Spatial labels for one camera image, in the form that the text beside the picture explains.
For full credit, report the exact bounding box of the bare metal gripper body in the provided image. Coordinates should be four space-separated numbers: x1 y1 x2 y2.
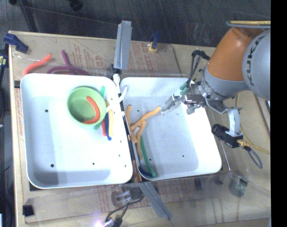
180 83 213 115

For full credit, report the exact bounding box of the orange rope piece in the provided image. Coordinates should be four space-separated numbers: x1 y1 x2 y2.
125 105 138 143
136 120 147 160
130 106 162 131

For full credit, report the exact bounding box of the white plastic tray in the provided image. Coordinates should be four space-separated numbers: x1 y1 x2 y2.
19 73 134 190
119 77 223 182

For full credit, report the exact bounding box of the green bowl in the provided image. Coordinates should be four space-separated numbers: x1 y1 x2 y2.
67 86 108 127

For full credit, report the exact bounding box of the brown cardboard board red print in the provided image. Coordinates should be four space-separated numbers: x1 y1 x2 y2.
10 33 271 224

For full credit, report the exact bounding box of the white rope piece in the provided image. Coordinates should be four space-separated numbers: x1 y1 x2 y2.
117 85 129 103

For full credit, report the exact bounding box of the black cylinder on white bracket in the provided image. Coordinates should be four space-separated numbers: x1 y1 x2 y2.
211 107 244 149

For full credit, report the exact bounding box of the green rope piece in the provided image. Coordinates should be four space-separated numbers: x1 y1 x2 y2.
140 136 157 178
93 85 107 131

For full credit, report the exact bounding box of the yellow rope piece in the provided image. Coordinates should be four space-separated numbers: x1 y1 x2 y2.
108 109 114 138

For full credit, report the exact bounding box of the black block with thin wires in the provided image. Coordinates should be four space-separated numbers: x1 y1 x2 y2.
127 185 144 200

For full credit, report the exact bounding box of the purple rope piece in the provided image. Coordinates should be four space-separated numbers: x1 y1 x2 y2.
61 50 75 73
46 65 91 77

